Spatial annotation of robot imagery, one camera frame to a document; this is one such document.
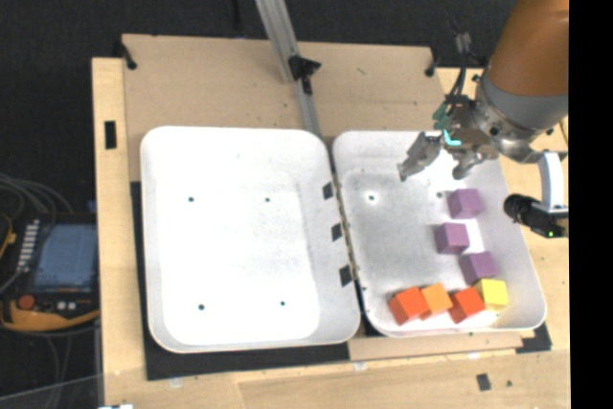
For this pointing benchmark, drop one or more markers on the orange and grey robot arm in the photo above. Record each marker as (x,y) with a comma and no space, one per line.
(531,38)

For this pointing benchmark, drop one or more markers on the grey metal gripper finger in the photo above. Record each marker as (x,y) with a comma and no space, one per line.
(467,163)
(417,158)

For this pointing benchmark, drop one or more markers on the red-orange cube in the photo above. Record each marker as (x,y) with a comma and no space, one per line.
(407,304)
(467,303)

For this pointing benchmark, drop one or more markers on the brown cardboard board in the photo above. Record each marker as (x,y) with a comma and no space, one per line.
(215,86)

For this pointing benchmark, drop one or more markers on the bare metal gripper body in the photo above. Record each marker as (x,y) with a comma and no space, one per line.
(510,141)

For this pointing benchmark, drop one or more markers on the light orange cube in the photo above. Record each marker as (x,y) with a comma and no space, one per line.
(437,298)

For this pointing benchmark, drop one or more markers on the white plastic tray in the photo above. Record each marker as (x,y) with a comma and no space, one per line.
(239,244)
(402,244)

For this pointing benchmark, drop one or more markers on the black cylinder on white bracket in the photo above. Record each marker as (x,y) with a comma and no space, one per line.
(527,211)

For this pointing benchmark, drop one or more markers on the purple cube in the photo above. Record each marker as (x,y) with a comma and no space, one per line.
(451,237)
(464,202)
(479,265)

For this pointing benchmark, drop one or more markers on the yellow cube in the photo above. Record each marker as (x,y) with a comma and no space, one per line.
(493,292)

